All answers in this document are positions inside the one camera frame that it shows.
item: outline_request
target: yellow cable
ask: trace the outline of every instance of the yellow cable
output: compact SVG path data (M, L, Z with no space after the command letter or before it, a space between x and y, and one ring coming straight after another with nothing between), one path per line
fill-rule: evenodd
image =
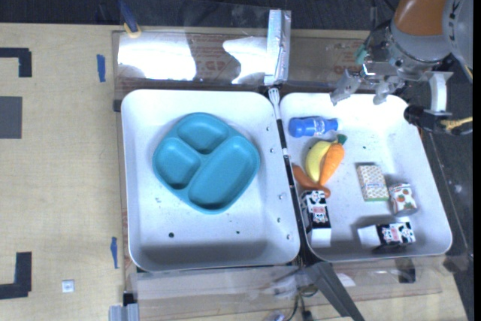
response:
M456 127L464 125L465 123L473 122L473 117L464 118L462 120L441 120L441 125L446 127L446 130L451 131Z
M464 66L464 68L466 68L466 72L469 74L469 77L471 78L471 80L473 80L473 72L471 71L471 69L466 65Z

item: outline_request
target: yellow banana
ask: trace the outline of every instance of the yellow banana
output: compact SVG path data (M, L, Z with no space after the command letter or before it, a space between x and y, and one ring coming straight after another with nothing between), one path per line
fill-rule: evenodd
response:
M324 155L328 152L331 144L332 142L319 141L307 153L305 170L309 178L314 182L319 181Z

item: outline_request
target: toy carrot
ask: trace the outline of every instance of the toy carrot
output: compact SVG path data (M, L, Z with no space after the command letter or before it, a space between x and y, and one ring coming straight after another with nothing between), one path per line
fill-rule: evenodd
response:
M328 152L325 154L324 164L322 165L319 185L325 185L344 159L345 149L343 145L346 141L347 136L339 134L337 136L337 141L329 147Z
M320 186L318 183L313 182L302 170L301 166L292 165L292 173L294 179L301 185L304 190L322 190L326 198L331 196L331 190L327 187Z

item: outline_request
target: black tape marking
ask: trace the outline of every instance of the black tape marking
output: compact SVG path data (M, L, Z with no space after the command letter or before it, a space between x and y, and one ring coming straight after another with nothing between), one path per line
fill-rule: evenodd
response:
M14 283L0 285L0 300L28 297L32 291L32 252L17 253Z
M28 48L0 47L0 58L18 58L18 76L32 77L32 52Z
M22 138L22 97L0 96L0 139Z

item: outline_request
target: blue divided plate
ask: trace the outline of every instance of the blue divided plate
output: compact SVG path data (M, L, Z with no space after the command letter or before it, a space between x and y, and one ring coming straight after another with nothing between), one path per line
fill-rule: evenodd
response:
M260 162L247 138L206 113L182 118L153 154L158 179L204 213L227 210L251 184Z

